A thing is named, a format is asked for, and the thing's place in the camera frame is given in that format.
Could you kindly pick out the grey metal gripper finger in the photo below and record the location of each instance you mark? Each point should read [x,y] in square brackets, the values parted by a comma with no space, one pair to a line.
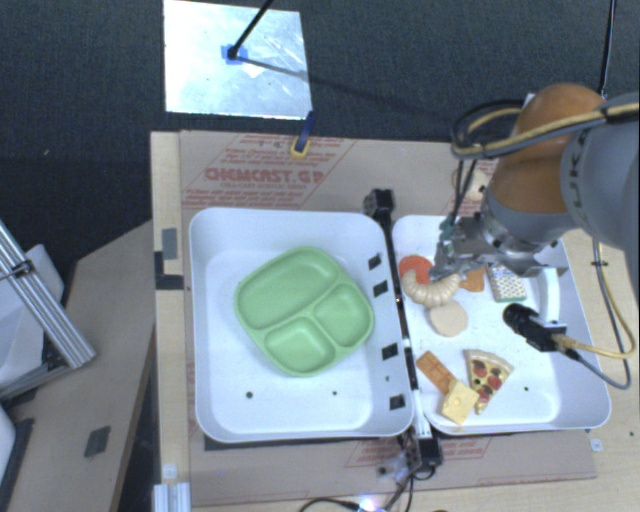
[472,271]
[444,270]

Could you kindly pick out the brown cardboard board red print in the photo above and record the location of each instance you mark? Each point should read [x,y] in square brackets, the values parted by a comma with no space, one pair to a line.
[280,175]

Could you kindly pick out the beige round biscuit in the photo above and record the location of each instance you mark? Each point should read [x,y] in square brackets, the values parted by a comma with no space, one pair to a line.
[448,320]

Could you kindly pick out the thin black and white rod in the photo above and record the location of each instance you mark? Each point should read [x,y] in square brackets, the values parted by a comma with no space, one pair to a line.
[400,310]

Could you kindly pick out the yellow cheese wedge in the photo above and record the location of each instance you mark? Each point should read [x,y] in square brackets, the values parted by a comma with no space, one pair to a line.
[459,402]

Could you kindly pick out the orange waffle bar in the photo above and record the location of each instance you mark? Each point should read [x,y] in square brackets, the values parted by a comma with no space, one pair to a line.
[434,371]

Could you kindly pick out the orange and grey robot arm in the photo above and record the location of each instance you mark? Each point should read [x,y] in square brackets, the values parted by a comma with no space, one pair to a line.
[540,165]

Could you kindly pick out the patterned white packet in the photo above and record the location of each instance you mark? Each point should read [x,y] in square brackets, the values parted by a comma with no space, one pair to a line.
[507,286]

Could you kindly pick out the orange nugget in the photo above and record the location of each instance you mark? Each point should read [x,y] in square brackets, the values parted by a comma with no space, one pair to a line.
[474,284]

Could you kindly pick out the green divided plate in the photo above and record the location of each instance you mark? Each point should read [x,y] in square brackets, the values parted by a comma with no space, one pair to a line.
[300,310]

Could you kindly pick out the white plastic tray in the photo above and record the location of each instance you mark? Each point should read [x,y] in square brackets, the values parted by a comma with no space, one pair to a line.
[545,395]
[225,400]

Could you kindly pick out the orange round slice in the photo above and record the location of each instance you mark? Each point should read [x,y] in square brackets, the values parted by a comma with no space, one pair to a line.
[412,264]

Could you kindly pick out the beige croissant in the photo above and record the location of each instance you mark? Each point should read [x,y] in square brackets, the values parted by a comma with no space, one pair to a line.
[430,294]

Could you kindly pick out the pizza slice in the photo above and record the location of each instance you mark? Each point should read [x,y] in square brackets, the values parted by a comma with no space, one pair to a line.
[487,375]

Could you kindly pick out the black cylinder on white bracket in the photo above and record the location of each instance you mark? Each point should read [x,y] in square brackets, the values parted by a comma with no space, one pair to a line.
[530,324]

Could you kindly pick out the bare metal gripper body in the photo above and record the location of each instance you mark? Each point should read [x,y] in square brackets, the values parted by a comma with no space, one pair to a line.
[487,245]

